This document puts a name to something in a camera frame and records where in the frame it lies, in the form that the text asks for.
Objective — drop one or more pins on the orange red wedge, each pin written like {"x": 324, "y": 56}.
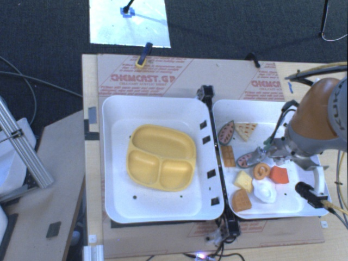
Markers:
{"x": 279, "y": 175}

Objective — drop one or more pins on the pale triangular pizza slice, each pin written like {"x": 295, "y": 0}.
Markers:
{"x": 245, "y": 130}

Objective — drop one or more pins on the yellow cheese wedge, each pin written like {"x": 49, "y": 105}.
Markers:
{"x": 243, "y": 181}

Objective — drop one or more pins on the orange waffle piece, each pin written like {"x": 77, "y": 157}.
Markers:
{"x": 241, "y": 201}

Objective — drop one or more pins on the white plastic tray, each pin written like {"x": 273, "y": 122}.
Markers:
{"x": 288, "y": 204}
{"x": 122, "y": 205}

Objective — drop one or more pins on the black cylinder on white bracket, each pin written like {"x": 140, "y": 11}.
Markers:
{"x": 308, "y": 193}

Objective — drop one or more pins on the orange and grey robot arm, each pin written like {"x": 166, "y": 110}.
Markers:
{"x": 316, "y": 110}

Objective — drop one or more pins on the yellow divided plate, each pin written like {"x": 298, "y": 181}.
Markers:
{"x": 160, "y": 156}

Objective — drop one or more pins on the brown cardboard board red print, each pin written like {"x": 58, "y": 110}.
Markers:
{"x": 168, "y": 75}

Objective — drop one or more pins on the thin black rod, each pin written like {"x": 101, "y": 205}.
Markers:
{"x": 218, "y": 156}

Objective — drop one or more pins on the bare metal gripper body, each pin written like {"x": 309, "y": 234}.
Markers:
{"x": 281, "y": 148}

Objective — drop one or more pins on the orange pretzel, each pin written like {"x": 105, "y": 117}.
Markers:
{"x": 261, "y": 170}

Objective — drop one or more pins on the orange rectangular biscuit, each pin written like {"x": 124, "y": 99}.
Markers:
{"x": 228, "y": 156}

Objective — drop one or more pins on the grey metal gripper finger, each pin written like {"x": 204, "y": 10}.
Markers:
{"x": 279, "y": 161}
{"x": 259, "y": 154}

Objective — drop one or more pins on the white fried egg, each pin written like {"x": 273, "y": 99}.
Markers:
{"x": 264, "y": 191}

